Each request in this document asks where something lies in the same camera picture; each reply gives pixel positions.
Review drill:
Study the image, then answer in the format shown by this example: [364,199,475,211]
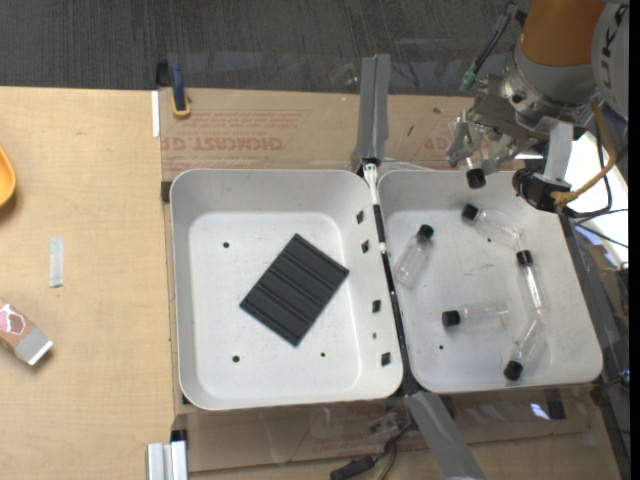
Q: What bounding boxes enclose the clear plastic bottle black cap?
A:
[502,317,549,383]
[460,202,524,245]
[452,117,489,190]
[391,223,435,290]
[515,249,547,315]
[440,301,512,334]

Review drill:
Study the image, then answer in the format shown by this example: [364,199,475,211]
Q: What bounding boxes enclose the brown cardboard board red print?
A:
[158,86,592,474]

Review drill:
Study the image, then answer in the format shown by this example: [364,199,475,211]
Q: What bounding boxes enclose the white plastic tray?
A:
[168,167,405,412]
[375,167,605,396]

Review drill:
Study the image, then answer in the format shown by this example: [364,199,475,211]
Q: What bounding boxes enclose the orange plate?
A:
[0,143,18,210]

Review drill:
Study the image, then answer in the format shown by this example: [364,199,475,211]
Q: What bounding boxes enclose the brown and white carton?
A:
[0,297,54,367]

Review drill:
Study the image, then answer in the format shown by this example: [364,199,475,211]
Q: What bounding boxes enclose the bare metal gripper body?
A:
[469,65,585,149]

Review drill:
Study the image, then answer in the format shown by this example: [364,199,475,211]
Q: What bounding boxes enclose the black cylinder on white bracket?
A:
[511,121,574,214]

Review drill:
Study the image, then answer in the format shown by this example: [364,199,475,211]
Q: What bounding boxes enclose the black ribbed rectangular panel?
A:
[238,232,351,348]

